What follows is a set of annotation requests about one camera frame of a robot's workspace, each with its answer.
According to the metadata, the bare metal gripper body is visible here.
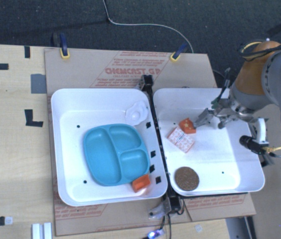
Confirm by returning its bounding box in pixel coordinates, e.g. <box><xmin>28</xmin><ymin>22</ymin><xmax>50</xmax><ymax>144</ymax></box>
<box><xmin>212</xmin><ymin>98</ymin><xmax>259</xmax><ymax>124</ymax></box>

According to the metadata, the red carton with yellow stars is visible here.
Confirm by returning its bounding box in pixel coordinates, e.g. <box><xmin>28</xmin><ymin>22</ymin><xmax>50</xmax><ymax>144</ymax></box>
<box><xmin>179</xmin><ymin>118</ymin><xmax>197</xmax><ymax>134</ymax></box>

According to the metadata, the orange and white patterned carton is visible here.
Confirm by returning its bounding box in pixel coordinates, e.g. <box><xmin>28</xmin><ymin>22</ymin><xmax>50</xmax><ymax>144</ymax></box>
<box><xmin>167</xmin><ymin>126</ymin><xmax>195</xmax><ymax>154</ymax></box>

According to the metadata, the white plastic tray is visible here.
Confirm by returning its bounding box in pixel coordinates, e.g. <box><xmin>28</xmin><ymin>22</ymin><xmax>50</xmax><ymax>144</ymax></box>
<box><xmin>152</xmin><ymin>88</ymin><xmax>266</xmax><ymax>197</ymax></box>
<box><xmin>50</xmin><ymin>88</ymin><xmax>168</xmax><ymax>207</ymax></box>

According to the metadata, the thin black rod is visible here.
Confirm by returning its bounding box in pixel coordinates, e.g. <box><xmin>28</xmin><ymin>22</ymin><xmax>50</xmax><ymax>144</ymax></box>
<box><xmin>146</xmin><ymin>88</ymin><xmax>178</xmax><ymax>201</ymax></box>

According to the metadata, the brown round biscuit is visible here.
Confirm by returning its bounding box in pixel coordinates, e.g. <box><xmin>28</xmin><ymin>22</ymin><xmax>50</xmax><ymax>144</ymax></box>
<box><xmin>174</xmin><ymin>166</ymin><xmax>200</xmax><ymax>192</ymax></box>

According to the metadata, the orange block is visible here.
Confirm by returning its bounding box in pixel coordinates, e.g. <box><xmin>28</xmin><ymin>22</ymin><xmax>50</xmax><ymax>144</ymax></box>
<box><xmin>132</xmin><ymin>174</ymin><xmax>151</xmax><ymax>193</ymax></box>

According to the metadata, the blue divided plate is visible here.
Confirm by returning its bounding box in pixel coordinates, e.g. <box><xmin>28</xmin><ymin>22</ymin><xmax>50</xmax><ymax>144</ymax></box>
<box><xmin>82</xmin><ymin>123</ymin><xmax>150</xmax><ymax>187</ymax></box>

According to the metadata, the brown cardboard board red print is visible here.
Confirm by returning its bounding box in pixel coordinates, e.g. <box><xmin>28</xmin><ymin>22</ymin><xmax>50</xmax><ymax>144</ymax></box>
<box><xmin>44</xmin><ymin>48</ymin><xmax>257</xmax><ymax>237</ymax></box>

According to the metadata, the black cylinder on white bracket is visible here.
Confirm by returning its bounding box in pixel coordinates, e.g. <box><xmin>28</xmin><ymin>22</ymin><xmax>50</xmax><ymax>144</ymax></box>
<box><xmin>239</xmin><ymin>118</ymin><xmax>270</xmax><ymax>155</ymax></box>

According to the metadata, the black block with thin wires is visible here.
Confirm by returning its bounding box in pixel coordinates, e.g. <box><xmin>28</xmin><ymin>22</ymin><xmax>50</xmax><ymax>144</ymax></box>
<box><xmin>165</xmin><ymin>195</ymin><xmax>184</xmax><ymax>215</ymax></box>
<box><xmin>140</xmin><ymin>74</ymin><xmax>154</xmax><ymax>92</ymax></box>

